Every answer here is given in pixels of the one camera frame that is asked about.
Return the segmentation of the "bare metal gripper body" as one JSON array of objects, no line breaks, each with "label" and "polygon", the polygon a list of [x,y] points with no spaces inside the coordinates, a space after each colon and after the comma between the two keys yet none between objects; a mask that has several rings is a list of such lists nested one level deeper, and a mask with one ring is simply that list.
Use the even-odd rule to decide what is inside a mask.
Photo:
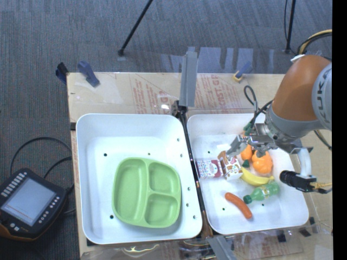
[{"label": "bare metal gripper body", "polygon": [[267,133],[267,127],[264,123],[256,123],[247,137],[247,143],[257,151],[277,149],[275,141]]}]

